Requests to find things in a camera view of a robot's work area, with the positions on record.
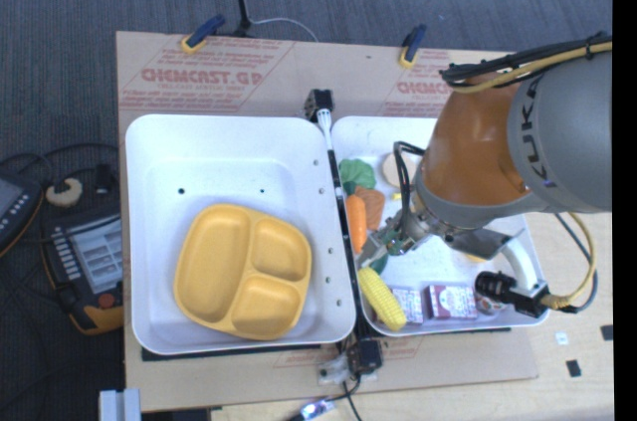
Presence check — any green toy lettuce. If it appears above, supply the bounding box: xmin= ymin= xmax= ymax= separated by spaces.
xmin=337 ymin=158 xmax=378 ymax=197

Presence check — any black cylinder on white bracket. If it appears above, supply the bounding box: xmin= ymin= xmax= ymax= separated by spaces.
xmin=474 ymin=239 xmax=550 ymax=319

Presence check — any pink and white small carton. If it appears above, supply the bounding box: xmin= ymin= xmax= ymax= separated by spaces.
xmin=390 ymin=287 xmax=426 ymax=325

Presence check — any yellow toy corn cob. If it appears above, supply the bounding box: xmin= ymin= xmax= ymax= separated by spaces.
xmin=356 ymin=266 xmax=409 ymax=332

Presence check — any white and red small can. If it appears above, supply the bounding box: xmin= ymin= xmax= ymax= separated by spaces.
xmin=475 ymin=293 xmax=510 ymax=316

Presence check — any brown cardboard board red print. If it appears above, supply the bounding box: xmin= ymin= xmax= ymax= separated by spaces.
xmin=114 ymin=30 xmax=540 ymax=413

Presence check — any dark red small carton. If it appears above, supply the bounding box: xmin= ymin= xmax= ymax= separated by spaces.
xmin=423 ymin=283 xmax=480 ymax=321

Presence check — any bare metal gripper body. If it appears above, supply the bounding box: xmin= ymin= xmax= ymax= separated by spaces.
xmin=376 ymin=208 xmax=453 ymax=257

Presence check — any yellow divided plate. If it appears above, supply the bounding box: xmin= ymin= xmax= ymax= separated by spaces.
xmin=172 ymin=203 xmax=314 ymax=342

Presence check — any thin black and white rod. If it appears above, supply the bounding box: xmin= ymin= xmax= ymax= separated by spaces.
xmin=316 ymin=107 xmax=366 ymax=340

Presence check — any tan round toy biscuit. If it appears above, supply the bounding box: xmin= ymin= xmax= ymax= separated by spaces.
xmin=381 ymin=151 xmax=420 ymax=189

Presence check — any white plastic tray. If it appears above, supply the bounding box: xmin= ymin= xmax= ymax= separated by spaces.
xmin=329 ymin=114 xmax=551 ymax=338
xmin=123 ymin=112 xmax=358 ymax=356

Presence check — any black block with thin wires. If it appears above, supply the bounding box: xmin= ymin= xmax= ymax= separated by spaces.
xmin=304 ymin=88 xmax=336 ymax=121
xmin=346 ymin=337 xmax=385 ymax=376

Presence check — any orange toy carrot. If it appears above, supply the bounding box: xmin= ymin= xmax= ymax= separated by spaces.
xmin=344 ymin=193 xmax=369 ymax=256

